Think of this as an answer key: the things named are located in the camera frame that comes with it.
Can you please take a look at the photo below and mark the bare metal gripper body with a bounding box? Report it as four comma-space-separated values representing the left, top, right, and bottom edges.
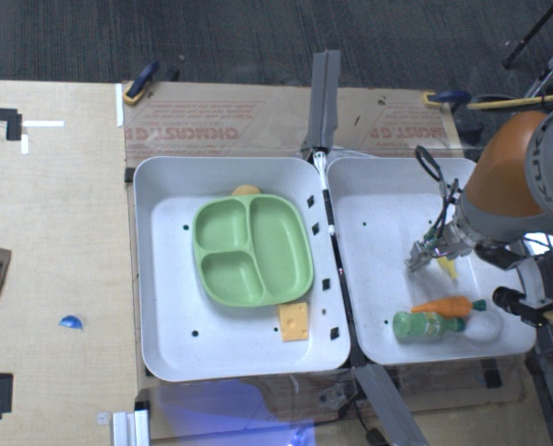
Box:
414, 223, 475, 260

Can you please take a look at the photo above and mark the yellow banana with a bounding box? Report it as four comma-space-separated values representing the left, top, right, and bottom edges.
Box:
436, 255, 460, 281

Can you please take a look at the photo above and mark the white plastic tray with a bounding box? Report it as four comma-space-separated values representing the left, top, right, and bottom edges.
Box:
132, 155, 352, 383
325, 156, 538, 367

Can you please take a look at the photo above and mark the orange carrot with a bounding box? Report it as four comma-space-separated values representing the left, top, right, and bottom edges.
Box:
410, 295, 488, 320

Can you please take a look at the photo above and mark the green plastic bottle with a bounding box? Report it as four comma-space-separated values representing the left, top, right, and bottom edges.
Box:
391, 310, 467, 345

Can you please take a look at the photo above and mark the thin black and white rod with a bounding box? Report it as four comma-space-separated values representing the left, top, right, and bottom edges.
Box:
313, 151, 366, 367

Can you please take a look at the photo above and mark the clear round plastic bowl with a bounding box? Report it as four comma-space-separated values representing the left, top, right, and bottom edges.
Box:
463, 308, 505, 346

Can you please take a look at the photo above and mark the yellow cheese slice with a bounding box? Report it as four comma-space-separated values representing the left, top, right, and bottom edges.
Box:
276, 300, 311, 344

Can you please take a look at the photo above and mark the green divided plate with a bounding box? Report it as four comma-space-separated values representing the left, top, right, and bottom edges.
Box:
191, 193, 316, 308

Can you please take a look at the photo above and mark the brown cardboard board red print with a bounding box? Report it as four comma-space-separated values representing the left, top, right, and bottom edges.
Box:
122, 80, 529, 440

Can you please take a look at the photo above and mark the black cylinder on white bracket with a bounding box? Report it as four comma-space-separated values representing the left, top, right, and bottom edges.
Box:
491, 248, 553, 329

